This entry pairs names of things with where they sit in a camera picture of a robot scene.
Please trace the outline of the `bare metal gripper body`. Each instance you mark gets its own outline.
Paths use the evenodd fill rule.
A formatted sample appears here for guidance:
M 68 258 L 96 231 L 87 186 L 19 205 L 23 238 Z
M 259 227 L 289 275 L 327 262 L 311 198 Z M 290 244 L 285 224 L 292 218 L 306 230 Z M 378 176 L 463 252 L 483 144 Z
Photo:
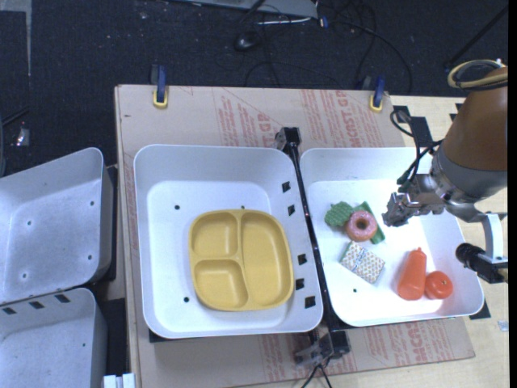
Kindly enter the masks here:
M 405 187 L 403 205 L 411 216 L 441 214 L 460 204 L 455 200 L 458 193 L 456 185 L 443 174 L 417 174 Z

